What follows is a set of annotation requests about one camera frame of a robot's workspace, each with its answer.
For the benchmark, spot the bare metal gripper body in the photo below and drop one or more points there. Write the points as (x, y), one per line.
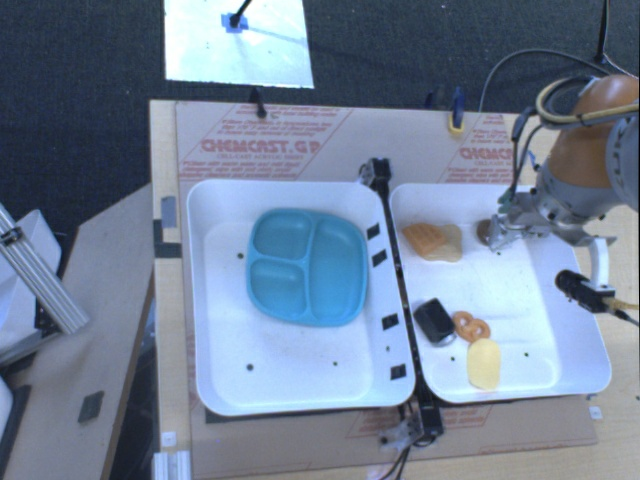
(542, 218)

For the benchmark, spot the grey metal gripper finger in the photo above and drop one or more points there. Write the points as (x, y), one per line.
(493, 230)
(512, 237)

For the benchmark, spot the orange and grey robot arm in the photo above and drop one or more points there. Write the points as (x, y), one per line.
(595, 138)

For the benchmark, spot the brown biscuit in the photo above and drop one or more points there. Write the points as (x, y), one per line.
(482, 231)

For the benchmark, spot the beige bread slice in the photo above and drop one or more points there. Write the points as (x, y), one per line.
(452, 248)

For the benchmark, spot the white plastic tray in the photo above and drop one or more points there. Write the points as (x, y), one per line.
(300, 368)
(520, 288)

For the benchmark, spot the orange pretzel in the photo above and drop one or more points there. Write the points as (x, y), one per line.
(471, 326)

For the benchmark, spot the thin black rod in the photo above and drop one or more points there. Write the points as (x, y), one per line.
(400, 273)

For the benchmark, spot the black rounded packet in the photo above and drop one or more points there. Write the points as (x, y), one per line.
(434, 320)

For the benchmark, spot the pale yellow oval chip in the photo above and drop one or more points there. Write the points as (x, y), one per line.
(483, 364)

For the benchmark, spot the blue divided plate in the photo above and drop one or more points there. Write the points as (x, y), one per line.
(307, 268)

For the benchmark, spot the brown cardboard board red print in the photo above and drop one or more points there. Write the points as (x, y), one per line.
(310, 138)

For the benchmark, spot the black cylinder on white bracket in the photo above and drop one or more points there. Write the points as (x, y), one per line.
(580, 288)

